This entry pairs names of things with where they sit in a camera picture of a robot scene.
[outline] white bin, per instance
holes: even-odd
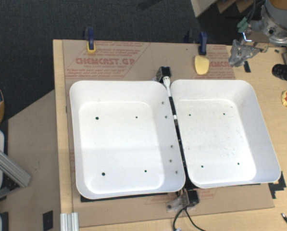
[[[200,188],[274,182],[280,167],[253,88],[171,85],[188,175]],[[89,199],[176,192],[185,172],[165,87],[78,81],[70,89],[76,184]]]

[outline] blue clamp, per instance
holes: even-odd
[[[199,55],[206,55],[206,43],[207,43],[207,34],[205,32],[200,32],[199,35]]]
[[[94,53],[96,50],[94,42],[94,29],[92,27],[86,27],[84,31],[84,38],[87,40],[87,51],[88,53]]]

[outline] yellow sponge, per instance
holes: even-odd
[[[210,61],[204,56],[195,57],[195,69],[198,75],[204,75],[209,71]]]

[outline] wire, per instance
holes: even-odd
[[[174,217],[174,220],[173,220],[173,231],[176,231],[175,222],[176,222],[176,219],[177,219],[178,216],[182,213],[183,210],[184,210],[184,209],[180,209],[180,210],[177,212],[176,216]]]
[[[255,12],[255,7],[256,7],[256,0],[253,0],[253,6],[252,6],[252,10],[251,10],[251,14],[247,14],[247,22],[250,23],[250,21],[252,20],[253,18],[253,15],[254,15],[254,12]]]
[[[195,226],[197,229],[199,229],[199,230],[201,230],[201,231],[205,231],[205,230],[199,228],[199,227],[192,221],[190,215],[189,215],[188,212],[187,212],[187,207],[186,207],[184,210],[185,210],[185,212],[186,212],[186,214],[187,214],[187,216],[188,216],[190,222],[192,223],[192,225]]]
[[[190,220],[190,222],[192,223],[193,226],[195,226],[197,229],[199,229],[199,230],[201,230],[201,231],[205,231],[204,229],[199,228],[199,227],[192,221],[192,219],[191,219],[189,213],[187,212],[187,207],[188,207],[188,206],[186,206],[185,208],[179,210],[178,213],[176,214],[176,216],[174,217],[174,220],[173,220],[173,231],[176,231],[175,222],[176,222],[177,218],[179,217],[179,215],[180,215],[183,211],[186,212],[186,214],[187,214],[187,216],[188,216],[188,218],[189,218],[189,220]]]

